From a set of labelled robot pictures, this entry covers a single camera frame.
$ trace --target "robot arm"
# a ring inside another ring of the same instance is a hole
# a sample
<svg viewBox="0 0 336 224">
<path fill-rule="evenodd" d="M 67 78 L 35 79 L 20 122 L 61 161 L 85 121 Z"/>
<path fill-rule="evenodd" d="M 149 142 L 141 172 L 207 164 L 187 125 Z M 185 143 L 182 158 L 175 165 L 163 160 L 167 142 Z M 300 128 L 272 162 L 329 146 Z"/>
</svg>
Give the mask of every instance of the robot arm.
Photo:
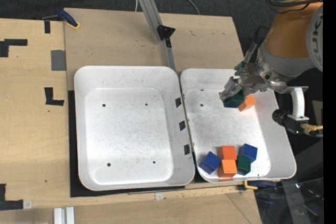
<svg viewBox="0 0 336 224">
<path fill-rule="evenodd" d="M 266 0 L 270 7 L 280 7 L 260 47 L 254 42 L 244 60 L 235 67 L 235 75 L 219 94 L 224 106 L 240 96 L 241 102 L 251 93 L 268 88 L 290 93 L 293 113 L 276 110 L 272 117 L 287 131 L 319 136 L 320 126 L 309 125 L 304 115 L 303 92 L 308 87 L 289 87 L 287 83 L 308 69 L 323 72 L 323 0 Z M 257 51 L 255 62 L 252 55 Z"/>
</svg>

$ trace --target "orange block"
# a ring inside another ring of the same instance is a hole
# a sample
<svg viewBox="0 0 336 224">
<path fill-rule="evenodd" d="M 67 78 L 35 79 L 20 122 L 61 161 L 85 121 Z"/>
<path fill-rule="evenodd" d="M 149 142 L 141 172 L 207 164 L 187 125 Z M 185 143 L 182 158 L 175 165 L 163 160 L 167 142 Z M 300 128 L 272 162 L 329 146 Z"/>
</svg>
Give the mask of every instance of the orange block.
<svg viewBox="0 0 336 224">
<path fill-rule="evenodd" d="M 247 110 L 256 103 L 256 100 L 253 98 L 252 94 L 249 94 L 243 103 L 240 104 L 238 109 L 240 111 Z"/>
<path fill-rule="evenodd" d="M 234 159 L 223 159 L 217 170 L 220 179 L 230 179 L 238 173 L 236 161 Z"/>
<path fill-rule="evenodd" d="M 217 156 L 221 159 L 237 159 L 235 146 L 221 146 L 217 149 Z"/>
</svg>

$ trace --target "empty white tray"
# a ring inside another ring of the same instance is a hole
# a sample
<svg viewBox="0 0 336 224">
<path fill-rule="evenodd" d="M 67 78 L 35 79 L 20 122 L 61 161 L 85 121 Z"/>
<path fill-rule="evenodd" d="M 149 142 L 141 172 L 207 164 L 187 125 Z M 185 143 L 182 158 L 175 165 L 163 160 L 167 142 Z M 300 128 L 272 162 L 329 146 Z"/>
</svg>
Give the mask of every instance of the empty white tray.
<svg viewBox="0 0 336 224">
<path fill-rule="evenodd" d="M 91 190 L 182 186 L 194 177 L 180 82 L 168 67 L 75 74 L 78 172 Z"/>
<path fill-rule="evenodd" d="M 253 94 L 256 104 L 248 110 L 225 108 L 219 93 L 231 76 L 231 69 L 186 69 L 181 74 L 184 105 L 197 168 L 208 182 L 222 182 L 218 171 L 210 175 L 198 167 L 205 155 L 222 145 L 233 145 L 238 154 L 245 143 L 258 148 L 251 172 L 236 174 L 227 181 L 254 179 L 285 179 L 296 172 L 296 162 L 285 128 L 274 122 L 272 113 L 278 109 L 272 90 Z"/>
</svg>

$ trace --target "gray tape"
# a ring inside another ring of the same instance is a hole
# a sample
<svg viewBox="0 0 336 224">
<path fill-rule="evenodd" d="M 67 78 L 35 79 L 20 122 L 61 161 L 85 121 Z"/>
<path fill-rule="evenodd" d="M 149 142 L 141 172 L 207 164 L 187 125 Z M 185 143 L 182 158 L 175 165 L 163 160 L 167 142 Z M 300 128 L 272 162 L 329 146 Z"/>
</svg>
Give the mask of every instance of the gray tape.
<svg viewBox="0 0 336 224">
<path fill-rule="evenodd" d="M 52 71 L 66 71 L 65 51 L 52 50 L 51 51 L 51 70 Z"/>
</svg>

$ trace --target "wooden table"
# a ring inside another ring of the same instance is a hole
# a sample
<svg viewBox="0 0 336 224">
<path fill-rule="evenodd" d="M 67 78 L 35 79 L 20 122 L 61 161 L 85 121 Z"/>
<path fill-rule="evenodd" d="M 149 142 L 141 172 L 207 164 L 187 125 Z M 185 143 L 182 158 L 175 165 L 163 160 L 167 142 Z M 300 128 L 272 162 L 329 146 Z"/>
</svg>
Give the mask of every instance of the wooden table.
<svg viewBox="0 0 336 224">
<path fill-rule="evenodd" d="M 0 41 L 28 40 L 27 46 L 10 46 L 8 57 L 0 58 L 0 184 L 7 184 L 6 200 L 31 201 L 33 207 L 0 212 L 0 222 L 49 221 L 53 208 L 75 206 L 80 223 L 92 222 L 90 216 L 104 223 L 108 215 L 115 217 L 113 223 L 135 218 L 142 223 L 137 216 L 143 216 L 143 223 L 203 223 L 209 216 L 261 223 L 253 191 L 238 191 L 239 183 L 191 182 L 185 189 L 163 192 L 162 200 L 155 200 L 154 192 L 70 197 L 67 93 L 76 70 L 85 65 L 162 66 L 165 59 L 140 12 L 66 11 L 80 23 L 78 30 L 51 21 L 45 33 L 41 20 L 0 19 Z M 242 60 L 231 17 L 160 16 L 164 25 L 176 28 L 171 42 L 178 74 L 187 68 L 233 68 Z M 55 51 L 65 51 L 66 71 L 53 70 Z M 47 105 L 45 87 L 52 87 L 53 98 L 64 104 Z"/>
</svg>

